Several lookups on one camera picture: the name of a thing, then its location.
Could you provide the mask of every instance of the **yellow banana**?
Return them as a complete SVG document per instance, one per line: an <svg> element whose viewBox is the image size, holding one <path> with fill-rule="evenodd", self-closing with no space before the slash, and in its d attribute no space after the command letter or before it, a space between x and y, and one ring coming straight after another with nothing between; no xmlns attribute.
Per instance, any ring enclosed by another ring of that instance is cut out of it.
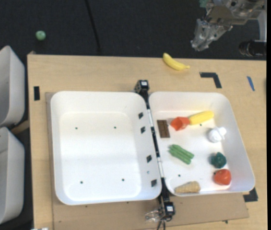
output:
<svg viewBox="0 0 271 230"><path fill-rule="evenodd" d="M190 66L184 65L176 60L174 60L168 53L163 53L163 61L171 68L181 71L183 69L188 69Z"/></svg>

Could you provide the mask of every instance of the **green ball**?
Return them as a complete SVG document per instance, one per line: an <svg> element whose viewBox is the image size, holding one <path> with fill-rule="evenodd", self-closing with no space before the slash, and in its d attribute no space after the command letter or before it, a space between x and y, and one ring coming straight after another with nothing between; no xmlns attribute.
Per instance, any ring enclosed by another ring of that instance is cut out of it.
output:
<svg viewBox="0 0 271 230"><path fill-rule="evenodd" d="M35 36L38 41L43 41L46 38L46 33L44 31L37 31Z"/></svg>

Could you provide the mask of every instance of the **black floor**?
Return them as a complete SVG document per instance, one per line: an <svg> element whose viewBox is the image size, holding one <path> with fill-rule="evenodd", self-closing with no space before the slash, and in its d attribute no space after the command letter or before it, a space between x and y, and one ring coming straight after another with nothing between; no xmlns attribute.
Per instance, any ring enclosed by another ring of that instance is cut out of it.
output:
<svg viewBox="0 0 271 230"><path fill-rule="evenodd" d="M259 38L257 21L234 26L210 48L196 52L190 44L204 9L199 0L88 0L101 49L98 49L84 0L0 0L0 49L10 45L26 65L38 54L249 59L238 46ZM35 32L44 30L45 41ZM29 154L29 131L19 135ZM32 220L30 158L26 157L25 204L20 217L0 230L29 230Z"/></svg>

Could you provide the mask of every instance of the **wooden table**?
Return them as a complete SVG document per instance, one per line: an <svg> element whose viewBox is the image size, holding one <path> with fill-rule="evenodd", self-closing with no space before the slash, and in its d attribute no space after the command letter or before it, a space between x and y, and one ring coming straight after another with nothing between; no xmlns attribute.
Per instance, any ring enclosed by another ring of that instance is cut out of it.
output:
<svg viewBox="0 0 271 230"><path fill-rule="evenodd" d="M177 213L166 224L171 230L267 229L266 61L178 59L191 66L169 68L161 58L28 55L29 123L32 156L34 227L50 230L155 229L144 214L157 200L67 206L53 193L47 135L46 93L58 91L132 91L148 80L150 92L219 92L236 116L252 165L257 202L242 193L171 197ZM216 73L213 78L201 72ZM251 77L255 90L248 82Z"/></svg>

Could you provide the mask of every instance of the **red tomato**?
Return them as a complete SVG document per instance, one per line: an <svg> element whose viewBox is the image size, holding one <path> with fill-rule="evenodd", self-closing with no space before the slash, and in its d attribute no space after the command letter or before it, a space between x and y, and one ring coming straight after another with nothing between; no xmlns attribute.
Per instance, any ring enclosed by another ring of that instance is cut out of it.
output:
<svg viewBox="0 0 271 230"><path fill-rule="evenodd" d="M231 173L227 169L221 169L214 173L214 181L220 185L229 185L231 182Z"/></svg>

